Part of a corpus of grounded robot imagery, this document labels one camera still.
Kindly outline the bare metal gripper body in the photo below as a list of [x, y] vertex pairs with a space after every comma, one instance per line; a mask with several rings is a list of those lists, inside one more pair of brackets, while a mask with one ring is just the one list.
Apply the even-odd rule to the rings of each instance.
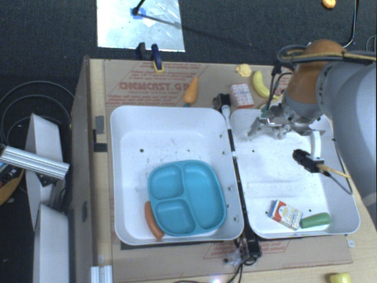
[[287, 103], [277, 103], [269, 108], [264, 106], [261, 109], [260, 119], [263, 121], [264, 127], [273, 131], [278, 127], [285, 127], [287, 132], [294, 131], [300, 135], [307, 135], [312, 131], [310, 125], [313, 120], [302, 117]]

